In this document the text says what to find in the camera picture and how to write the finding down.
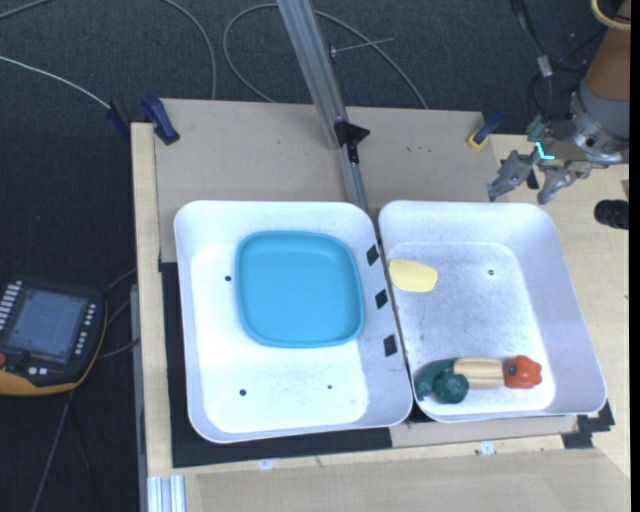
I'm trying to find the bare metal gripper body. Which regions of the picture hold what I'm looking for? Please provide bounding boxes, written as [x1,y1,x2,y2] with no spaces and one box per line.
[539,115,630,174]

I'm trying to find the yellow flat oval toy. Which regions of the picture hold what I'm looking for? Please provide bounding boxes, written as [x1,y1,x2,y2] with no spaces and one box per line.
[388,257,440,294]

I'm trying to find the white plastic tray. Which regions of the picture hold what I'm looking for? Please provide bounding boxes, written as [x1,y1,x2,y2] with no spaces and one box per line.
[377,199,608,425]
[172,199,415,445]

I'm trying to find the red toy pepper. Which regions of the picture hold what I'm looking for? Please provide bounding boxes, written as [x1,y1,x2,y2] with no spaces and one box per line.
[501,354,544,390]

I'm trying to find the pale yellow toy corn cob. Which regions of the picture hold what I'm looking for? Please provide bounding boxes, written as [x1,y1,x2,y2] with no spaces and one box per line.
[452,356,505,390]

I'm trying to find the dark green curved toy vegetable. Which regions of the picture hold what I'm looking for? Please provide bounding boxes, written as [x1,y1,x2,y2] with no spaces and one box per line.
[413,358,457,402]

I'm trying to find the dark green toy pepper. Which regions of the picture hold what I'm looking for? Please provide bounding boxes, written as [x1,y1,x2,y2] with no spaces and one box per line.
[431,372,471,405]

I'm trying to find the blue plate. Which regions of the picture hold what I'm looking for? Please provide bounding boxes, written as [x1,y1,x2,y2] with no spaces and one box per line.
[234,230,366,350]

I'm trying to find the flat brown board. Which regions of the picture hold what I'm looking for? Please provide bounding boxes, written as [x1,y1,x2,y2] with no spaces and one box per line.
[153,97,579,450]

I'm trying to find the black cylinder on white bracket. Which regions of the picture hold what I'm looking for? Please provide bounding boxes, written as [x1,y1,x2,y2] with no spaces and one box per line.
[593,198,630,232]

